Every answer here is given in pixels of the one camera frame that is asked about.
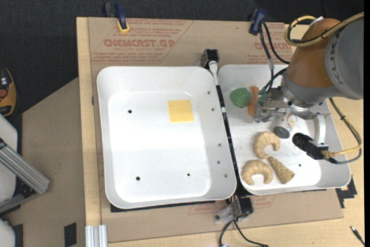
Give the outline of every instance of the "green object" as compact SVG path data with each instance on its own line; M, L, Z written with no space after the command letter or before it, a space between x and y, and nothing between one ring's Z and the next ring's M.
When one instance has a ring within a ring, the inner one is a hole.
M236 107L240 108L247 106L251 97L252 94L245 87L240 87L230 93L232 103L234 103Z

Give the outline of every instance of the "yellow sticky note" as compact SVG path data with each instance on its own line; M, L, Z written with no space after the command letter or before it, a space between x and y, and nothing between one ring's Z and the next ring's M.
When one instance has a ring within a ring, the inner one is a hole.
M194 121L190 100L168 101L169 121L171 123L186 123Z

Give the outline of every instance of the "cardboard sheet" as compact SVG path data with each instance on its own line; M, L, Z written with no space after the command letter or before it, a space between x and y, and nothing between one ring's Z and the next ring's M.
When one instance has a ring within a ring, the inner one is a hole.
M121 34L115 19L88 18L101 214L108 227L109 242L219 231L223 225L215 224L213 215L226 206L225 201L112 212L104 189L97 74L112 65L193 66L205 49L219 51L219 68L226 64L266 64L260 38L248 33L248 22L128 19L128 23L130 31ZM292 49L284 40L284 24L267 25L276 51L289 60ZM335 190L251 198L255 213L241 227L343 216Z

